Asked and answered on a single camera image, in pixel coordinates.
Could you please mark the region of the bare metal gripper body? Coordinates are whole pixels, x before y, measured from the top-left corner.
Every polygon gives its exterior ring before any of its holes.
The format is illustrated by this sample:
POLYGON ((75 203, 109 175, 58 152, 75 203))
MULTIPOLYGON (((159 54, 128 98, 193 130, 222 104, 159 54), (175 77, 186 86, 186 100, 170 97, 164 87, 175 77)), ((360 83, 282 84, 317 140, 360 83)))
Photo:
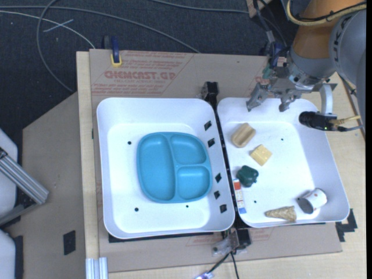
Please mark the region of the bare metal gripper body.
POLYGON ((310 76, 296 66, 267 66, 263 69, 263 78, 269 81, 264 89, 276 98, 300 97, 303 93, 312 92, 320 82, 318 77, 310 76))

